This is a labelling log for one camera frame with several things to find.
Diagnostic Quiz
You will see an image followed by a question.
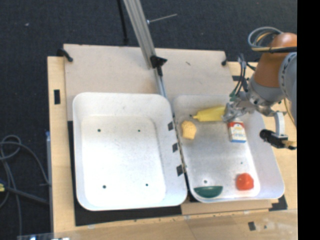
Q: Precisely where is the dark green bowl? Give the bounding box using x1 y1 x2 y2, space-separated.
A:
193 185 224 199

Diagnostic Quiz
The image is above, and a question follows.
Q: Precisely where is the black cylinder on white bracket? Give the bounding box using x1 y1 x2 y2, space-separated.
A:
259 110 297 150

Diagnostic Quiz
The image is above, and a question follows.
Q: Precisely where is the white red blue carton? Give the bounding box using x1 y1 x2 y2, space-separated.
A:
227 119 248 144

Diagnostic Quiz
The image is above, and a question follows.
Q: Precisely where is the red toy tomato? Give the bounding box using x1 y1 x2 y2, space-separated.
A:
235 172 255 192

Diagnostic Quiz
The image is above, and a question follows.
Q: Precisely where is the pale cardboard board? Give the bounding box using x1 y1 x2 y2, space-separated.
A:
62 43 280 216

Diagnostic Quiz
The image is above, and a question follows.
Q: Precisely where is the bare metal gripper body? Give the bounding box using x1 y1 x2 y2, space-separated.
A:
236 95 274 117

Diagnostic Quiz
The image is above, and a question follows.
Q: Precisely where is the yellow toy bread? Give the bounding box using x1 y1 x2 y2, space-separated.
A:
180 120 198 141

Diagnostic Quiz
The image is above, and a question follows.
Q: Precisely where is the yellow mustard bottle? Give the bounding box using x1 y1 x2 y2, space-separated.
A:
192 105 227 123

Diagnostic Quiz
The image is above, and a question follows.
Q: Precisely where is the thin black and white rod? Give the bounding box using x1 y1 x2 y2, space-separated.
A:
172 112 188 175

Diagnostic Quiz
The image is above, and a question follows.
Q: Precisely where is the white plastic tray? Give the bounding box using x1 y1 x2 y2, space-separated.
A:
171 94 286 204
72 91 189 212

